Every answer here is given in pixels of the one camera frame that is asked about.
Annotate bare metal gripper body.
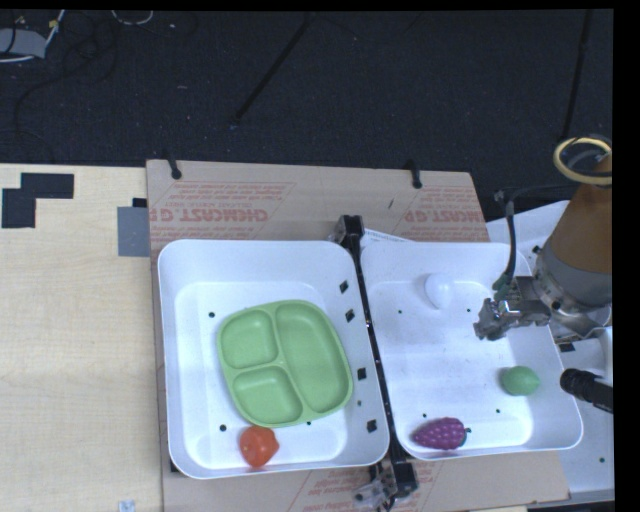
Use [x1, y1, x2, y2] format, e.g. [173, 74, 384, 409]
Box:
[505, 275, 614, 342]

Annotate white plastic tray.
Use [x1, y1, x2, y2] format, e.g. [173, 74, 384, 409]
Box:
[156, 238, 392, 481]
[358, 240, 585, 462]

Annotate white toy egg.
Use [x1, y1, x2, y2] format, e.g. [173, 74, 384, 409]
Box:
[424, 272, 457, 311]

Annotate green toy lime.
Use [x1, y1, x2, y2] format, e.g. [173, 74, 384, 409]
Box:
[499, 365, 542, 398]

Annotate thin black and white rod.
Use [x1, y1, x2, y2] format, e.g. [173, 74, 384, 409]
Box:
[347, 238, 407, 469]

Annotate purple toy grapes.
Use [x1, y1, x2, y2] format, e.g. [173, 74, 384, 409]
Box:
[411, 417, 472, 452]

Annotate white paper sheet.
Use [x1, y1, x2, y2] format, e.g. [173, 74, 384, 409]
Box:
[362, 228, 417, 246]

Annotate green divided plate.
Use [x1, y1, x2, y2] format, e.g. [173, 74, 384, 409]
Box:
[215, 298, 355, 429]

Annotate brown cardboard board red print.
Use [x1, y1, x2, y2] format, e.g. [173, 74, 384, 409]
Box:
[145, 159, 572, 512]

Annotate red toy strawberry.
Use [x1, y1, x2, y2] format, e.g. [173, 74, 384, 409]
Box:
[238, 424, 281, 469]

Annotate black cylinder on white bracket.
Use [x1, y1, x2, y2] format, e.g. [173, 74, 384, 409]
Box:
[559, 324, 615, 414]

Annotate black block with thin wires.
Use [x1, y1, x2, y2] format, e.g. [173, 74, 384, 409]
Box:
[388, 458, 417, 499]
[333, 214, 365, 246]

